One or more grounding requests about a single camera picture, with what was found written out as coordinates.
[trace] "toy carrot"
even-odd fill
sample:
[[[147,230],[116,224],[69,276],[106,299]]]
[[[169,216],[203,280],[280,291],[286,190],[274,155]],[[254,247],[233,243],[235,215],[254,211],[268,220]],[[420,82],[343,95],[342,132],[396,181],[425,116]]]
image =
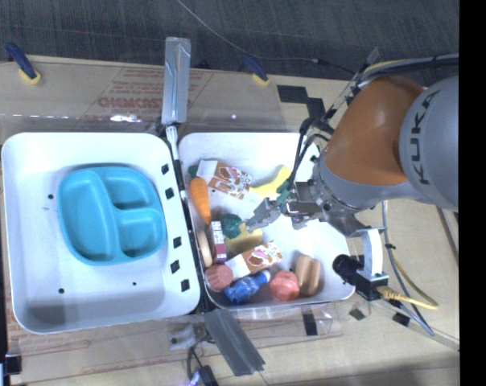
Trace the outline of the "toy carrot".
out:
[[[211,208],[209,207],[208,184],[201,177],[193,178],[189,183],[189,194],[205,224],[210,224]]]

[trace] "toy food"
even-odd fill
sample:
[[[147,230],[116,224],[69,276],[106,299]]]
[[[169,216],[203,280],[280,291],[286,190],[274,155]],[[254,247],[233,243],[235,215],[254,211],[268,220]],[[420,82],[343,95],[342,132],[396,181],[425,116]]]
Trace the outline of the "toy food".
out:
[[[261,186],[252,187],[250,191],[258,193],[262,197],[274,199],[277,197],[277,189],[281,186],[291,175],[291,170],[287,166],[281,166],[280,170],[271,182],[262,184]]]
[[[243,199],[249,191],[252,176],[243,170],[216,160],[202,160],[196,175],[205,179],[209,187],[236,199]]]
[[[233,282],[233,271],[226,265],[212,265],[205,271],[205,277],[212,290],[223,292]]]
[[[204,266],[207,268],[212,265],[212,254],[211,248],[209,247],[208,238],[205,236],[204,230],[198,230],[196,232],[196,239],[198,240],[200,254],[202,255]]]
[[[282,253],[277,245],[270,241],[238,254],[227,260],[225,264],[231,268],[234,273],[234,280],[236,280],[267,269],[281,259]]]
[[[295,300],[300,294],[299,281],[289,270],[277,272],[270,281],[270,289],[281,302]]]
[[[239,224],[238,229],[240,232],[238,236],[232,239],[226,237],[224,240],[230,257],[255,248],[262,242],[263,232],[260,228],[255,229],[253,232],[248,232],[245,222],[242,222]]]
[[[189,195],[196,210],[206,225],[211,223],[211,208],[209,206],[208,184],[201,177],[195,177],[189,183]]]
[[[255,295],[261,286],[270,281],[270,272],[263,270],[253,276],[245,276],[224,289],[224,294],[233,305],[241,305]]]
[[[227,260],[224,235],[221,232],[221,222],[214,220],[206,227],[205,233],[211,248],[212,261],[214,263],[224,263]]]
[[[322,265],[316,259],[308,255],[301,255],[294,267],[294,274],[299,281],[300,293],[304,296],[312,296],[319,285]]]

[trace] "sink basin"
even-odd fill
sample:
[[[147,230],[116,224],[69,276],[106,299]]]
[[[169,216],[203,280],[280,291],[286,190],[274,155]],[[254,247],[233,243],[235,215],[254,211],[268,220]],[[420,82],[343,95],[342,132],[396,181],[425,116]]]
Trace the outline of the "sink basin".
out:
[[[196,308],[200,286],[162,140],[146,133],[19,133],[2,147],[2,173],[12,303],[26,330],[74,331]],[[59,185],[77,173],[68,206],[103,203],[71,221],[70,239],[60,225]],[[86,224],[101,226],[94,238],[103,246],[78,232]]]
[[[186,184],[191,181],[188,168],[198,166],[201,160],[217,160],[236,167],[252,176],[252,184],[260,185],[271,181],[281,166],[290,169],[299,141],[297,133],[191,133],[179,144],[179,155]],[[307,156],[317,156],[319,151],[311,145]],[[307,181],[313,172],[314,163],[303,159],[299,165],[296,181]],[[213,218],[225,213],[238,215],[242,219],[253,216],[254,209],[261,203],[263,196],[249,192],[243,199],[210,188],[209,206]],[[192,223],[195,230],[204,228],[204,221],[192,205]],[[321,264],[319,289],[313,296],[299,296],[295,300],[282,302],[272,293],[270,286],[263,286],[247,303],[233,305],[223,293],[212,290],[207,284],[205,289],[211,301],[218,307],[229,310],[273,309],[335,302],[354,293],[354,286],[345,284],[332,268],[334,259],[340,254],[348,255],[345,237],[329,223],[312,220],[304,228],[294,229],[291,219],[280,216],[276,221],[263,228],[262,241],[273,240],[282,254],[282,260],[270,268],[271,273],[293,269],[300,255],[314,257]]]

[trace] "wire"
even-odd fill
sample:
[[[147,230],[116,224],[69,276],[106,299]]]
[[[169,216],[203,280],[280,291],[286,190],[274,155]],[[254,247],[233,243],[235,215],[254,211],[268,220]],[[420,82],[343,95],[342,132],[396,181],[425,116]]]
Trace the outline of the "wire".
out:
[[[403,305],[400,302],[395,302],[395,301],[387,301],[391,305],[397,307],[398,309],[402,310],[404,313],[408,314],[410,318],[412,318],[416,323],[418,323],[427,333],[429,333],[431,336],[434,336],[435,333],[432,331],[432,329],[429,327],[429,325],[426,323],[425,320],[419,318],[413,311],[409,310],[405,305]]]
[[[373,64],[366,68],[363,76],[361,77],[361,84],[369,83],[370,80],[379,77],[415,72],[425,68],[454,67],[458,65],[458,54],[435,55],[434,57],[424,57],[421,59],[386,61],[383,63]]]
[[[191,346],[187,351],[187,367],[186,367],[186,370],[187,370],[187,376],[189,377],[189,380],[191,380],[193,378],[193,375],[194,375],[193,370],[192,370],[192,358],[193,357],[195,357],[195,360],[199,365],[199,369],[204,368],[204,365],[200,362],[200,359],[195,352],[195,349],[198,346],[198,344],[203,342],[203,341],[208,342],[208,343],[214,343],[211,335],[205,335],[202,339],[200,339],[193,346]]]
[[[199,22],[202,26],[204,26],[206,29],[211,31],[216,37],[219,39],[223,40],[226,42],[229,46],[232,46],[233,48],[237,49],[238,51],[241,51],[242,53],[245,53],[246,55],[251,55],[252,57],[259,59],[259,60],[267,60],[267,61],[307,61],[313,64],[319,64],[319,65],[327,65],[327,66],[332,66],[335,68],[340,68],[341,70],[344,70],[348,73],[354,74],[352,70],[349,70],[348,68],[345,68],[343,66],[340,66],[338,64],[334,64],[331,62],[328,62],[324,59],[319,59],[319,58],[311,58],[311,57],[265,57],[261,55],[254,55],[252,53],[249,53],[246,51],[243,47],[238,46],[234,42],[230,41],[226,37],[224,37],[222,34],[220,34],[218,31],[214,30],[211,26],[209,26],[203,19],[201,19],[193,10],[191,10],[188,6],[186,6],[182,0],[175,0],[180,6],[185,9],[197,22]]]
[[[429,304],[425,302],[420,302],[419,300],[409,298],[405,296],[402,293],[398,293],[396,290],[393,290],[391,287],[388,287],[386,285],[378,286],[375,288],[377,292],[379,292],[382,296],[382,298],[387,299],[387,300],[398,300],[398,301],[404,301],[411,303],[413,305],[417,305],[420,307],[425,307],[426,309],[431,309],[431,310],[437,310],[438,309],[438,303],[436,304]]]
[[[384,237],[385,237],[385,243],[386,243],[385,246],[386,246],[386,251],[388,252],[388,256],[389,256],[389,262],[392,265],[393,272],[395,273],[395,276],[397,277],[398,283],[402,287],[402,290],[404,291],[406,296],[410,297],[410,292],[406,288],[406,285],[404,284],[404,281],[402,280],[402,276],[399,273],[397,265],[395,264],[395,261],[393,259],[393,254],[392,254],[393,245],[389,241],[387,211],[388,211],[388,202],[386,200],[383,200],[383,202],[382,202],[382,223],[383,223],[383,226],[385,228],[384,229]],[[435,333],[431,330],[430,326],[427,324],[426,320],[423,318],[422,314],[420,313],[420,310],[418,310],[416,305],[412,305],[412,307],[413,307],[414,312],[416,313],[416,315],[420,319],[420,321],[422,321],[424,323],[424,325],[422,327],[424,327],[424,329],[426,329],[426,330],[428,328],[429,330],[427,330],[427,333],[429,333],[429,335],[431,335],[431,336],[434,336]]]
[[[293,165],[293,170],[291,171],[291,175],[288,178],[288,188],[287,188],[287,190],[291,190],[291,188],[293,187],[294,178],[297,175],[297,171],[298,171],[298,169],[300,167],[300,163],[302,163],[302,160],[304,159],[304,156],[306,155],[307,149],[309,149],[309,146],[311,145],[311,143],[316,138],[321,138],[322,140],[324,140],[326,142],[329,141],[329,139],[326,138],[325,136],[323,136],[322,134],[320,134],[320,133],[314,133],[314,134],[312,134],[311,136],[309,136],[306,139],[306,142],[304,143],[304,147],[302,148],[302,150],[300,150],[301,149],[301,146],[302,146],[302,140],[303,140],[303,135],[302,134],[300,135],[299,143],[297,145],[297,152],[296,152],[296,155],[295,155],[295,161],[294,161],[294,165]]]
[[[395,252],[394,251],[391,252],[391,255],[393,257],[393,261],[395,262],[395,265],[398,268],[398,271],[407,280],[408,284],[413,289],[415,289],[420,296],[422,296],[423,298],[425,298],[432,306],[438,307],[438,303],[433,298],[431,298],[428,294],[426,294],[425,292],[423,292],[420,288],[418,288],[418,286],[416,286],[413,283],[413,281],[410,279],[410,277],[407,275],[407,273],[404,271],[404,269],[402,268],[401,264],[399,263],[397,257],[395,256]]]
[[[379,312],[379,313],[381,313],[381,314],[383,314],[384,316],[387,316],[387,317],[391,316],[390,312],[392,310],[401,309],[400,305],[401,305],[400,302],[387,301],[387,300],[384,300],[383,302],[371,303],[371,307],[374,310],[376,310],[377,312]],[[408,306],[406,306],[406,309],[407,310],[404,310],[404,309],[402,309],[402,310],[405,311],[416,323],[418,323],[418,320],[414,317],[414,316],[416,316],[416,314],[414,316],[411,315],[408,311],[408,310],[410,310]],[[423,334],[427,335],[427,330],[426,330],[426,328],[423,327],[423,325],[420,325],[420,326],[419,325],[417,325],[417,326],[405,325],[405,326],[409,327],[410,329],[412,329],[414,331],[418,331],[420,333],[424,332]],[[439,331],[438,329],[432,329],[432,331],[435,333],[435,335],[431,336],[431,338],[435,342],[441,343],[443,346],[447,346],[454,351],[459,351],[459,338],[456,338],[455,334],[451,335],[450,333],[447,333],[445,331]]]

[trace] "blue plate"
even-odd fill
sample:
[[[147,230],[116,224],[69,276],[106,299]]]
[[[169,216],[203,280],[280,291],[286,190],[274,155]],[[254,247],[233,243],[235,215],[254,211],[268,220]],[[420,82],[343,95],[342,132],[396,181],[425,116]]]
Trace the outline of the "blue plate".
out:
[[[60,224],[73,255],[89,265],[135,261],[162,248],[163,207],[152,182],[123,166],[66,175],[57,193]]]

